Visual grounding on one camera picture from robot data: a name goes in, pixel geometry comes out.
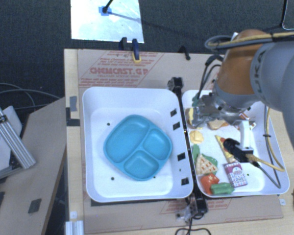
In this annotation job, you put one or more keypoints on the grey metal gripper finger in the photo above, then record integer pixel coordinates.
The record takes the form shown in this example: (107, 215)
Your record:
(197, 120)
(209, 121)

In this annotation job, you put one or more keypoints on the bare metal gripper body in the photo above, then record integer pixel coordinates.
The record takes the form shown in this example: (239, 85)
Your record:
(218, 108)

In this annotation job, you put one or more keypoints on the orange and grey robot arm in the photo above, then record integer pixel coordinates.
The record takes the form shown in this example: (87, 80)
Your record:
(272, 70)

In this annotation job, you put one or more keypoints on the brown toy bread slice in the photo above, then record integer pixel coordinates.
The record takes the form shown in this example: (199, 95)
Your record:
(218, 125)

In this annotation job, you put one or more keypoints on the thin black rod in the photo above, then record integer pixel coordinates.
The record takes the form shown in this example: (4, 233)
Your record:
(186, 131)

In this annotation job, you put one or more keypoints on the yellow toy cheese piece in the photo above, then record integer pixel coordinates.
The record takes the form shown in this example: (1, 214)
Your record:
(196, 136)

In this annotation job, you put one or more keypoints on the toy pizza slice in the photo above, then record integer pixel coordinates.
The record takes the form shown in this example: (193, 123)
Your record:
(223, 149)

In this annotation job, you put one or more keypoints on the green toy lettuce leaf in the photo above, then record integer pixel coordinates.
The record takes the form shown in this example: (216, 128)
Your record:
(196, 153)

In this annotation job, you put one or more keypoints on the yellow toy pie slice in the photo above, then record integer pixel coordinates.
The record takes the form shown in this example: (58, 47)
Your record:
(204, 165)

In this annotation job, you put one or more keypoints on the pink small carton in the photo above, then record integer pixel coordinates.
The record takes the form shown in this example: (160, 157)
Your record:
(236, 174)

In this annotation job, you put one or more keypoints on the red toy tomato piece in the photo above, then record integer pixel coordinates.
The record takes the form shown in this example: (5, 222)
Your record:
(209, 182)

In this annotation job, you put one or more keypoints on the blue divided plate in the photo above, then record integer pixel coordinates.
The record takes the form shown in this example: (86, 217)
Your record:
(137, 147)

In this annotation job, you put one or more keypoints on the green toy vegetable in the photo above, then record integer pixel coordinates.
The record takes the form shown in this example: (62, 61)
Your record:
(221, 188)

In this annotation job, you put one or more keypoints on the white plastic tray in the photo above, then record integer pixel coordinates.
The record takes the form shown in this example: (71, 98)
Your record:
(259, 180)
(98, 141)

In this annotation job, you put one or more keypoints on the brown cardboard board red print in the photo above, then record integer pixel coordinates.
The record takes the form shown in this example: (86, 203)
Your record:
(117, 65)

